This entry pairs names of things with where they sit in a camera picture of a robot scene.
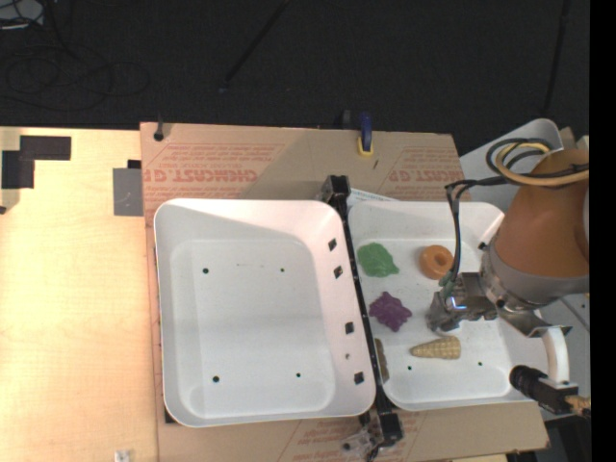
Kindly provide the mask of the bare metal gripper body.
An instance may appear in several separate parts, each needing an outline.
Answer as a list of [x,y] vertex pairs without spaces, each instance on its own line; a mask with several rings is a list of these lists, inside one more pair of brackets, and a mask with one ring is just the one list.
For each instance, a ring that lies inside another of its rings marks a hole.
[[506,309],[507,291],[494,275],[462,272],[451,296],[453,311],[460,321],[495,320]]

